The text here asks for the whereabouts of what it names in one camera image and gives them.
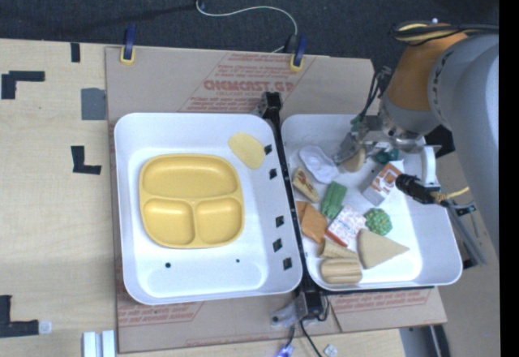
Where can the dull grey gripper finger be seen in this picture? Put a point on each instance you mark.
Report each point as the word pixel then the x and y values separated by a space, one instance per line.
pixel 345 147
pixel 371 149

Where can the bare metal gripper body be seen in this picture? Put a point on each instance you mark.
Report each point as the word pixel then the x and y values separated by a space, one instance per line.
pixel 389 135

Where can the tan round biscuit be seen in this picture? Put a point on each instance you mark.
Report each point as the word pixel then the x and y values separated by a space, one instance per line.
pixel 355 161

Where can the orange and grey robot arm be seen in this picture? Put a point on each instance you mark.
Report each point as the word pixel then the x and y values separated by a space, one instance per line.
pixel 454 79

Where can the dark green toy vegetable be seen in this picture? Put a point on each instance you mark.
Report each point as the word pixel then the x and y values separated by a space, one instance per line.
pixel 384 155

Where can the white and orange carton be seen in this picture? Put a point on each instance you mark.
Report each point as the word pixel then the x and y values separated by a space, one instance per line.
pixel 381 184

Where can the green toy beans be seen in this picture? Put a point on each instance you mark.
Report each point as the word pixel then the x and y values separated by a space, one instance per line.
pixel 333 199

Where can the toy pizza slice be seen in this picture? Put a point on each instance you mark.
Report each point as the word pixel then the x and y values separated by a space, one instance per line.
pixel 305 185

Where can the green toy broccoli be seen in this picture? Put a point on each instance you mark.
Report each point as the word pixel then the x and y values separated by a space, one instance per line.
pixel 378 221

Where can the white and orange packet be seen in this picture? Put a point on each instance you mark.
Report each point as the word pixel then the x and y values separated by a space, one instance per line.
pixel 346 225

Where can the orange toy cheese slice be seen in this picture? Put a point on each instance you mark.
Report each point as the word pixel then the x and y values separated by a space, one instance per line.
pixel 314 223

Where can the yellow oval crisp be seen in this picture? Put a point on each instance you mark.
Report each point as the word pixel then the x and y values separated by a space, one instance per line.
pixel 247 149

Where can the tan triangular toy bread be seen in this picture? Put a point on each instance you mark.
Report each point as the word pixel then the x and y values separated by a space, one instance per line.
pixel 375 250

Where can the tan toy bread wedge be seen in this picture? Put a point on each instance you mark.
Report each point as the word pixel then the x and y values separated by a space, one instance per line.
pixel 335 250

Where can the white plastic tray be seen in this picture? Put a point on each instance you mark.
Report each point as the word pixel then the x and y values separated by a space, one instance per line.
pixel 430 237
pixel 194 278

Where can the tan toy bread loaf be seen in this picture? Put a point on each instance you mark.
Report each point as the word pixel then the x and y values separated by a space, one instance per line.
pixel 340 271

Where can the yellow divided plate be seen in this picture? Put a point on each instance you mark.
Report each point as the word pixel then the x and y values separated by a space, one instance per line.
pixel 190 201

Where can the brown cardboard board, red print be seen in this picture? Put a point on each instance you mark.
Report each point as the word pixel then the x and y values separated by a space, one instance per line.
pixel 170 79

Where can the black cylinder on white bracket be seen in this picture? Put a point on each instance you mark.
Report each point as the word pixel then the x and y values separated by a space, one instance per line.
pixel 417 188

